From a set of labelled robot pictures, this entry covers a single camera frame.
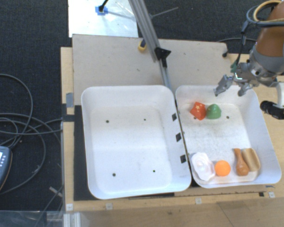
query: black fabric backdrop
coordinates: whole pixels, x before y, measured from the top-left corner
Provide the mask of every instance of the black fabric backdrop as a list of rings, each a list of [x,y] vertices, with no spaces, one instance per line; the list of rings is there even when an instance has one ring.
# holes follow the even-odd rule
[[[149,13],[178,10],[153,18],[159,38],[217,41],[239,37],[246,11],[266,0],[145,0]],[[251,27],[247,36],[256,39]],[[48,121],[62,116],[60,47],[71,46],[68,38],[68,0],[0,0],[0,73],[21,79],[34,99],[33,116]],[[229,42],[238,52],[238,42]],[[247,44],[245,52],[252,47]],[[0,77],[0,113],[28,114],[29,99],[15,81]],[[45,165],[20,189],[0,196],[0,210],[42,210],[53,196],[52,186],[62,184],[60,145],[53,136],[47,144]],[[11,172],[2,191],[24,180],[38,168],[42,145],[38,137],[23,137],[13,151]],[[49,210],[56,210],[57,197]]]

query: empty white tray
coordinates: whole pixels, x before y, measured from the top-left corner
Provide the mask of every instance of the empty white tray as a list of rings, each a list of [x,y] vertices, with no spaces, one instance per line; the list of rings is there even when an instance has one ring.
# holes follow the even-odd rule
[[[99,199],[183,191],[191,173],[164,86],[90,87],[81,97],[88,186]]]
[[[190,157],[196,152],[205,152],[214,163],[226,160],[231,172],[225,177],[214,177],[206,182],[201,180],[192,167],[194,180],[204,188],[237,185],[276,183],[281,179],[281,169],[271,143],[257,95],[249,90],[239,97],[238,86],[231,86],[217,97],[214,86],[181,86],[176,91],[179,117],[184,132],[186,148]],[[221,118],[210,120],[195,119],[190,113],[195,102],[209,106],[217,104]],[[249,172],[247,176],[236,174],[236,158],[233,148],[256,150],[261,169]]]

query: toy food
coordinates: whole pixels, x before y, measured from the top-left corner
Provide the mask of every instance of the toy food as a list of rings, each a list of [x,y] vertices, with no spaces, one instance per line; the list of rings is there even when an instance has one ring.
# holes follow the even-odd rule
[[[214,166],[214,169],[218,176],[227,176],[231,172],[231,166],[224,160],[218,161]]]
[[[249,172],[249,167],[243,160],[243,157],[241,155],[241,149],[235,148],[234,151],[237,157],[237,165],[236,165],[237,174],[239,176],[246,176]]]
[[[217,104],[209,105],[206,110],[206,117],[208,119],[218,119],[221,117],[221,109]]]
[[[251,172],[258,171],[261,168],[259,157],[257,156],[257,153],[253,148],[243,149],[242,157]]]
[[[206,153],[195,153],[192,156],[191,161],[201,180],[209,181],[215,176],[213,163],[210,161]]]
[[[206,117],[205,105],[199,102],[195,102],[194,107],[190,110],[190,113],[198,120],[202,120]]]

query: blue clamp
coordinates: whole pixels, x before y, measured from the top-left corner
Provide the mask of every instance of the blue clamp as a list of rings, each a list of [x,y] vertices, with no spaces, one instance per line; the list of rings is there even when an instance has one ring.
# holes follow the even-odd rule
[[[108,9],[107,9],[107,7],[104,6],[103,12],[100,12],[100,11],[99,11],[99,7],[100,7],[100,6],[95,7],[96,13],[97,13],[98,15],[104,16],[105,14],[108,14]]]

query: black bracket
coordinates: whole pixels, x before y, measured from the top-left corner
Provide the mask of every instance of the black bracket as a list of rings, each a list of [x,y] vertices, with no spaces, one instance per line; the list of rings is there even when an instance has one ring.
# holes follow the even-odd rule
[[[155,53],[156,53],[157,59],[162,61],[162,66],[164,68],[167,68],[166,58],[169,56],[171,51],[168,51],[168,50],[162,49],[160,47],[157,47],[155,49]]]

